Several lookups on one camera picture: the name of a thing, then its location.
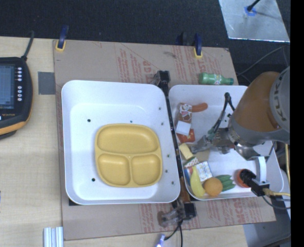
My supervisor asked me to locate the green plastic bottle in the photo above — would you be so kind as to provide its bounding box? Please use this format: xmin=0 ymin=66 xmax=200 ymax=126
xmin=198 ymin=72 xmax=234 ymax=86

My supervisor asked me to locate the black cylinder on white bracket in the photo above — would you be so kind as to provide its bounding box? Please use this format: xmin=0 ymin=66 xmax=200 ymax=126
xmin=239 ymin=155 xmax=271 ymax=197

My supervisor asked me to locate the yellow divided plate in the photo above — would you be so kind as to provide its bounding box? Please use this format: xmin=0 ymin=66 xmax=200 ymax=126
xmin=94 ymin=123 xmax=164 ymax=188

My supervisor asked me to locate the white plastic tray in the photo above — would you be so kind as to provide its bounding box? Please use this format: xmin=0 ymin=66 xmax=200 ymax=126
xmin=168 ymin=84 xmax=284 ymax=202
xmin=61 ymin=80 xmax=181 ymax=206

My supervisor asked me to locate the blue, red and white can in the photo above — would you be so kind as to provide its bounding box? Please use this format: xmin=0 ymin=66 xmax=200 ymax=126
xmin=183 ymin=166 xmax=194 ymax=185

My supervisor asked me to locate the brown cardboard board, red print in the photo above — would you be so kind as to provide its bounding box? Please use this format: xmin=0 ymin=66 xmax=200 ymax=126
xmin=52 ymin=39 xmax=277 ymax=241

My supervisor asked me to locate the yellow banana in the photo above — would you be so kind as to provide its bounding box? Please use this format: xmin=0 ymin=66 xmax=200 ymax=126
xmin=190 ymin=166 xmax=207 ymax=198

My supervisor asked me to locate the orange fruit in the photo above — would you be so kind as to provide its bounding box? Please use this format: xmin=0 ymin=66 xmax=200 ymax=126
xmin=203 ymin=177 xmax=224 ymax=197

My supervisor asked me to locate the red and orange round can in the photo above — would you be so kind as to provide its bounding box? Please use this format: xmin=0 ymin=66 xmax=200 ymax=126
xmin=234 ymin=168 xmax=252 ymax=189

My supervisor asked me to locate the white packet with print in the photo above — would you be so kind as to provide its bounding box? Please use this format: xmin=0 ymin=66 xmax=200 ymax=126
xmin=194 ymin=161 xmax=213 ymax=182

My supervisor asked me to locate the black block with thin wires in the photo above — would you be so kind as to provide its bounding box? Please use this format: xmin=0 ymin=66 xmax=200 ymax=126
xmin=158 ymin=200 xmax=197 ymax=228
xmin=151 ymin=70 xmax=172 ymax=87

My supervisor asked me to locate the orange sausage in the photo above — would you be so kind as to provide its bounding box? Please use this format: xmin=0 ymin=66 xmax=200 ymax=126
xmin=191 ymin=102 xmax=209 ymax=113

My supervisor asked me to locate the brown packet with cartoon print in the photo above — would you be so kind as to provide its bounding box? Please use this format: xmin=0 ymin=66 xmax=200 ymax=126
xmin=177 ymin=102 xmax=194 ymax=124

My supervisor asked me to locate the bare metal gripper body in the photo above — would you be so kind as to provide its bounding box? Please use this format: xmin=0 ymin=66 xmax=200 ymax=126
xmin=210 ymin=128 xmax=261 ymax=162

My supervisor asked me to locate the white cube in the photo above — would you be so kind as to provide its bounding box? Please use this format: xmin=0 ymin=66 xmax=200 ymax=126
xmin=175 ymin=120 xmax=193 ymax=136

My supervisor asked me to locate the green, white and red carton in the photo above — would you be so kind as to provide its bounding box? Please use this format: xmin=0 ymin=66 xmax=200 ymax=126
xmin=183 ymin=156 xmax=200 ymax=168

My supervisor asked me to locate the thin black and white rod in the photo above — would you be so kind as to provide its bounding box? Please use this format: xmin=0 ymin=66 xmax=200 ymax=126
xmin=163 ymin=84 xmax=188 ymax=203

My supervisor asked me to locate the red packet with yellow stars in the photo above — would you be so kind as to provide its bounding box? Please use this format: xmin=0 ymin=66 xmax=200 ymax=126
xmin=177 ymin=128 xmax=196 ymax=145

